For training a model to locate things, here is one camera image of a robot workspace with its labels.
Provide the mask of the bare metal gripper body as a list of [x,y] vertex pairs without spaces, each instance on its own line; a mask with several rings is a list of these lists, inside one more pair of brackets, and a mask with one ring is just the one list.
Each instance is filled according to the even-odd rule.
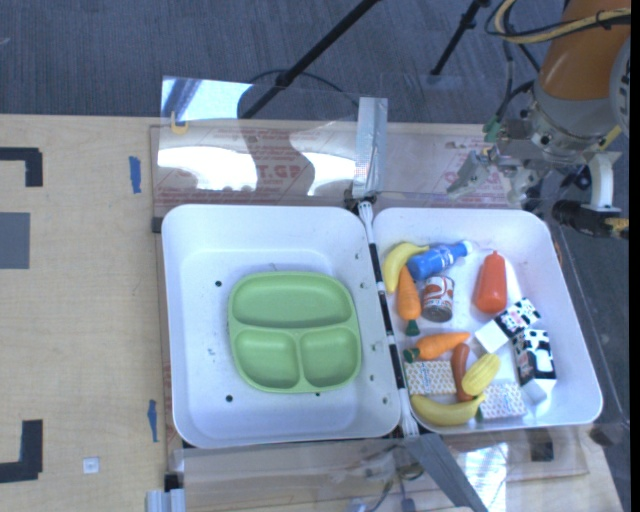
[[598,116],[584,112],[526,112],[524,118],[491,119],[491,163],[505,172],[542,173],[586,165],[598,140]]

